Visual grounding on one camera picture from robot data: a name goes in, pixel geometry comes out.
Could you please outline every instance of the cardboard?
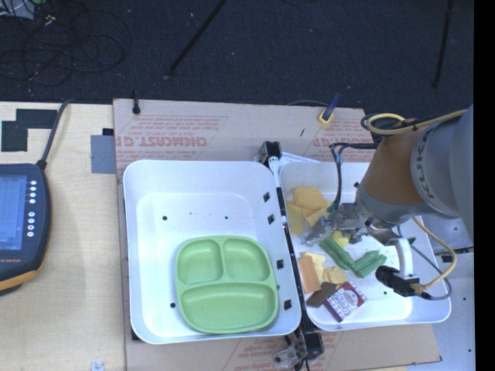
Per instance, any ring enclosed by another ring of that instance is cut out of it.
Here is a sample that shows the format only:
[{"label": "cardboard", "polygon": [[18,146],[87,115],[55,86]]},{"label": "cardboard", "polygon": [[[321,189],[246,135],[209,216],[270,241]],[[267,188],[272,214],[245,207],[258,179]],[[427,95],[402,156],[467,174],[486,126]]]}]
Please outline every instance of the cardboard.
[{"label": "cardboard", "polygon": [[[114,100],[114,130],[121,230],[125,348],[129,370],[279,369],[273,355],[284,349],[284,337],[215,339],[186,344],[149,345],[132,338],[128,303],[127,237],[122,175],[133,161],[185,159],[255,160],[264,141],[279,141],[282,150],[317,161],[331,162],[328,146],[336,141],[370,142],[360,126],[364,113],[338,107],[325,127],[321,108],[258,106],[167,100]],[[373,152],[350,149],[345,162],[369,162]],[[345,332],[322,332],[325,352],[310,362],[312,371],[350,371],[404,366],[441,359],[431,325],[401,325]]]}]

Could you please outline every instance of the black floor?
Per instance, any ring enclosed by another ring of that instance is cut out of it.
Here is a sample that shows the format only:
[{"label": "black floor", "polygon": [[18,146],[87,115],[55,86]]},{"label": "black floor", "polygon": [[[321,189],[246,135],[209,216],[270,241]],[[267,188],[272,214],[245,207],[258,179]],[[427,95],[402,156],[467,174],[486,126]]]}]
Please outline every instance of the black floor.
[{"label": "black floor", "polygon": [[341,107],[405,117],[473,103],[474,0],[453,0],[450,16],[448,0],[226,0],[164,80],[219,2],[44,0],[17,17],[2,10],[0,100],[109,104],[135,90],[140,99],[321,105],[338,92]]}]

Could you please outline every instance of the green plate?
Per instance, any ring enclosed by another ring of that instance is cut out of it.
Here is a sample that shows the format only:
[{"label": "green plate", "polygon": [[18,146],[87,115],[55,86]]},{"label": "green plate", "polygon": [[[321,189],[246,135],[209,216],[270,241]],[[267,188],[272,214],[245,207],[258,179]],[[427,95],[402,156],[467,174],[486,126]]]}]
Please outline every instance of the green plate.
[{"label": "green plate", "polygon": [[176,254],[179,310],[192,328],[236,334],[264,328],[278,312],[266,250],[247,237],[191,239]]}]

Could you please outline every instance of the small box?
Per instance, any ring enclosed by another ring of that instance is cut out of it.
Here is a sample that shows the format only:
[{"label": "small box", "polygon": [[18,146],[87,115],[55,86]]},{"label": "small box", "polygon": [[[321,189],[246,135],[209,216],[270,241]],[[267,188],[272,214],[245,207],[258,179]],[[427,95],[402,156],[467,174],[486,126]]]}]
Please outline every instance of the small box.
[{"label": "small box", "polygon": [[367,298],[352,282],[346,282],[335,293],[329,296],[323,304],[333,317],[341,322],[358,309]]}]

